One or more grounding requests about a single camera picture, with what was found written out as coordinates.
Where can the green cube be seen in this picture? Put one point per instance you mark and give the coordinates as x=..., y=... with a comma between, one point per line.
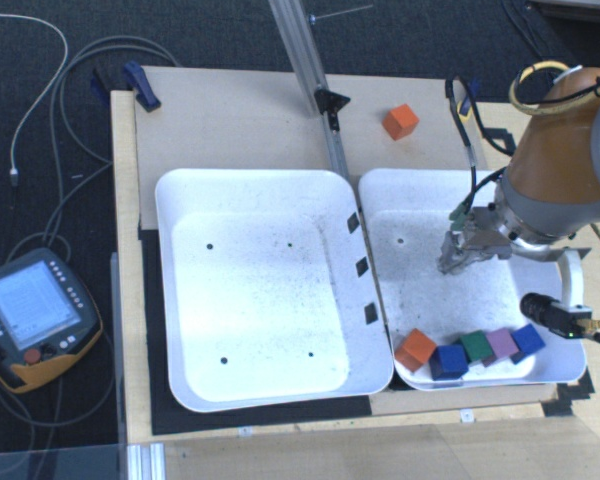
x=476, y=345

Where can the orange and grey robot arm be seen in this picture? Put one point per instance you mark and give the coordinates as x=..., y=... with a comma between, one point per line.
x=555, y=158

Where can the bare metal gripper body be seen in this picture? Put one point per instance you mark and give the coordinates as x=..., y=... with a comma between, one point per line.
x=485, y=235

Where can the white plastic tray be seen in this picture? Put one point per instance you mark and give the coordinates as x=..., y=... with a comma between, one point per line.
x=260, y=298
x=430, y=288

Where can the purple cube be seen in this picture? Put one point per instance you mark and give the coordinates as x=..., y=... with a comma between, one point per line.
x=502, y=344

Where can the orange cube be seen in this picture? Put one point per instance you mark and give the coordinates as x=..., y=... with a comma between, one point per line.
x=414, y=349
x=400, y=120

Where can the blue cube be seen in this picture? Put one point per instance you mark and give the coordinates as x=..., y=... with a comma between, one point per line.
x=527, y=340
x=449, y=363

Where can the brown cardboard board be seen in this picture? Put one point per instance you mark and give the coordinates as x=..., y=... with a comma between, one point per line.
x=240, y=128

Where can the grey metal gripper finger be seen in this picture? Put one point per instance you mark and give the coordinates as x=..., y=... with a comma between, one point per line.
x=466, y=260
x=446, y=255

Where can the black cylinder on white bracket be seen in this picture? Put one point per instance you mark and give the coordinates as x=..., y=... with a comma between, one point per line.
x=550, y=310

